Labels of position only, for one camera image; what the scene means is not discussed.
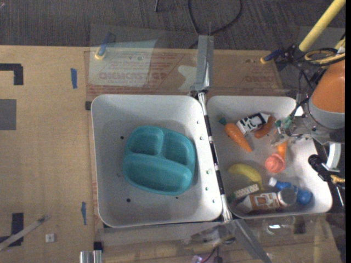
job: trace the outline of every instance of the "white plastic bin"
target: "white plastic bin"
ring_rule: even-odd
[[[243,187],[243,184],[240,184],[240,180],[235,179],[227,171],[235,163],[245,163],[258,170],[262,177],[263,187],[267,191],[272,191],[272,188],[268,186],[268,180],[274,176],[279,181],[291,182],[313,193],[313,199],[309,204],[296,204],[278,213],[268,211],[264,214],[246,215],[231,206],[230,209],[236,216],[257,218],[325,213],[330,210],[332,196],[328,184],[318,177],[317,172],[308,163],[308,157],[317,153],[311,139],[296,140],[289,143],[286,153],[286,168],[278,174],[272,174],[265,169],[264,163],[269,155],[276,152],[270,146],[273,131],[260,139],[256,139],[253,133],[246,136],[253,150],[252,152],[246,152],[227,137],[224,126],[218,122],[219,118],[225,117],[228,123],[236,123],[238,120],[258,112],[270,114],[276,119],[281,119],[287,117],[294,107],[294,99],[278,96],[214,96],[209,99],[207,112],[217,149],[223,185],[227,195]]]
[[[110,227],[212,221],[222,212],[200,103],[189,96],[101,95],[92,103],[98,210]],[[179,196],[139,189],[122,175],[129,134],[142,125],[187,136],[196,148],[193,184]]]
[[[234,163],[256,168],[267,187],[270,175],[264,161],[273,149],[270,136],[255,139],[249,136],[251,153],[235,145],[225,134],[218,120],[227,122],[264,112],[275,118],[286,117],[295,101],[287,97],[214,96],[207,103],[212,134],[216,145],[226,193],[240,189],[227,169]],[[207,130],[200,103],[189,96],[176,95],[101,95],[92,103],[92,119],[97,166],[98,210],[110,227],[131,227],[153,224],[212,221],[222,212],[222,203],[213,165]],[[123,151],[129,134],[141,125],[155,125],[180,132],[196,147],[196,167],[192,186],[179,196],[150,193],[128,183],[122,175]],[[312,140],[296,141],[287,152],[287,168],[275,175],[280,181],[291,181],[309,189],[313,201],[305,207],[294,206],[279,216],[327,212],[332,197],[326,182],[308,164],[316,153]],[[232,209],[241,218],[277,216],[277,213],[245,215]]]

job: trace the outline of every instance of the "metal bracket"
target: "metal bracket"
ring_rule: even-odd
[[[51,217],[51,215],[46,214],[43,217],[39,218],[37,221],[34,221],[32,224],[29,224],[27,227],[25,227],[23,230],[21,230],[17,234],[11,235],[5,241],[0,243],[0,251],[3,250],[4,248],[8,247],[10,244],[18,241],[20,238],[23,238],[29,232],[33,231],[35,228],[37,228],[38,226],[43,224],[45,221],[50,219],[50,217]]]
[[[201,92],[210,88],[213,72],[213,36],[200,35],[197,46],[196,81],[191,91]]]
[[[254,259],[261,259],[265,263],[271,263],[267,253],[244,219],[233,220],[226,224],[226,227]]]
[[[335,171],[337,173],[340,172],[340,170],[337,169],[338,163],[340,161],[340,156],[341,156],[341,144],[332,143],[329,146],[328,161],[325,164],[327,166],[327,170]]]
[[[103,263],[102,251],[81,251],[80,263]]]
[[[288,135],[295,138],[312,137],[322,145],[344,144],[345,134],[343,129],[329,129],[316,122],[309,111],[308,104],[302,106],[303,116],[295,116],[288,130]]]

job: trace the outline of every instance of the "plywood board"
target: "plywood board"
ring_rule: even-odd
[[[13,73],[0,72],[0,98],[16,100],[16,130],[0,130],[0,231],[7,233],[0,236],[9,236],[12,213],[24,213],[24,226],[52,215],[21,246],[0,252],[0,262],[77,262],[81,250],[93,249],[85,50],[0,47],[1,63],[24,67],[24,85],[13,85]],[[47,233],[55,233],[54,243],[45,242]]]

